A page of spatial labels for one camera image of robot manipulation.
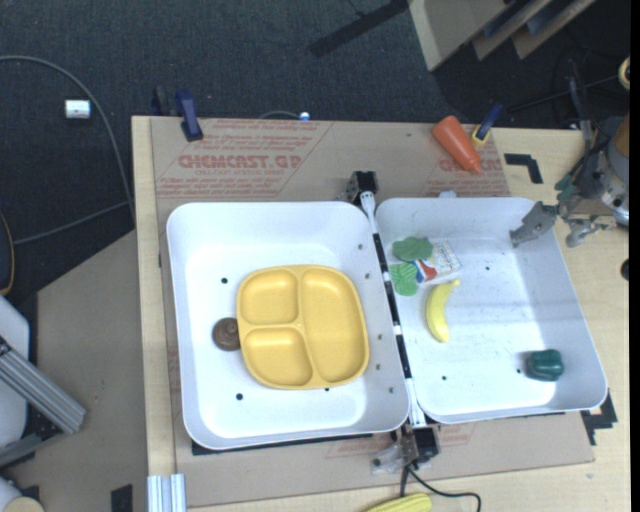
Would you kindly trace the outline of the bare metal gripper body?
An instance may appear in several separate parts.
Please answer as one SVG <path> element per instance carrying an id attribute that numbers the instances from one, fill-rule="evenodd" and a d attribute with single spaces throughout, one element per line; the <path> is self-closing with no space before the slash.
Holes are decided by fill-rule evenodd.
<path id="1" fill-rule="evenodd" d="M 597 151 L 556 183 L 558 213 L 566 221 L 629 224 L 629 158 Z"/>

